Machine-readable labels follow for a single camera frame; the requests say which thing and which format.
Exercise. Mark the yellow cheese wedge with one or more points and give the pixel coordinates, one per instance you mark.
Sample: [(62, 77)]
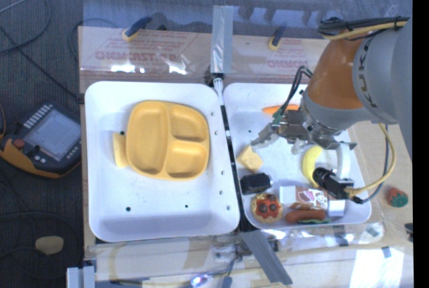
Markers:
[(249, 157)]

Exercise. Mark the black cylinder on white bracket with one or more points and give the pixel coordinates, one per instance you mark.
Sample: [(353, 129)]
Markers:
[(330, 181)]

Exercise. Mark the small black can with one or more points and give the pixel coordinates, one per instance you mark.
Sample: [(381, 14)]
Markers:
[(254, 183)]

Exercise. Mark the white and brown carton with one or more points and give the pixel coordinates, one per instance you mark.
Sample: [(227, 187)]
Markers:
[(310, 195)]

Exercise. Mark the orange and green toy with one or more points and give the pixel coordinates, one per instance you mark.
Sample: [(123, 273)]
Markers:
[(397, 197)]

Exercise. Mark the white plastic tray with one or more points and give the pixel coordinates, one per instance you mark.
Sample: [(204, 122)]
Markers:
[(151, 206), (285, 162)]

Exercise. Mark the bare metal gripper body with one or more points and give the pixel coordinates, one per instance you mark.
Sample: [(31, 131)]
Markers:
[(295, 127)]

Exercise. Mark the yellow banana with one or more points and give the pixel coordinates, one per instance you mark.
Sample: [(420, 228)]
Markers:
[(309, 161)]

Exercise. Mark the green toy leaf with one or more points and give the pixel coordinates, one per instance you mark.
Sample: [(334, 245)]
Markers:
[(315, 221)]

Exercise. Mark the yellow divided plate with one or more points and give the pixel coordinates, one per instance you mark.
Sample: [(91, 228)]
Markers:
[(151, 139)]

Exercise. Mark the small white box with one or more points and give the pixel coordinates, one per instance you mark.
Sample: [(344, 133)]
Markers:
[(336, 208)]

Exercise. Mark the orange carrot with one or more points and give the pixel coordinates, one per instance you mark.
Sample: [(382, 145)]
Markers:
[(271, 109)]

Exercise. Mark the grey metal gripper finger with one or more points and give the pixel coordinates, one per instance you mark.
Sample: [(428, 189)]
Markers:
[(263, 134), (272, 140)]

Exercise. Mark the brown cardboard board red print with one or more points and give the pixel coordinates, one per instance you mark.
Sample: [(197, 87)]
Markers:
[(140, 55)]

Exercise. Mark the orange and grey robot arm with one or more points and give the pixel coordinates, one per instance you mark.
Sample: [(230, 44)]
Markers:
[(338, 85)]

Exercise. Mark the red sausage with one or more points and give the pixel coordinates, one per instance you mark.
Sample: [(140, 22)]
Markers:
[(305, 215)]

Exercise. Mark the round toy pizza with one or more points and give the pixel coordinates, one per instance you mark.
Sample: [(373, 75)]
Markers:
[(266, 209)]

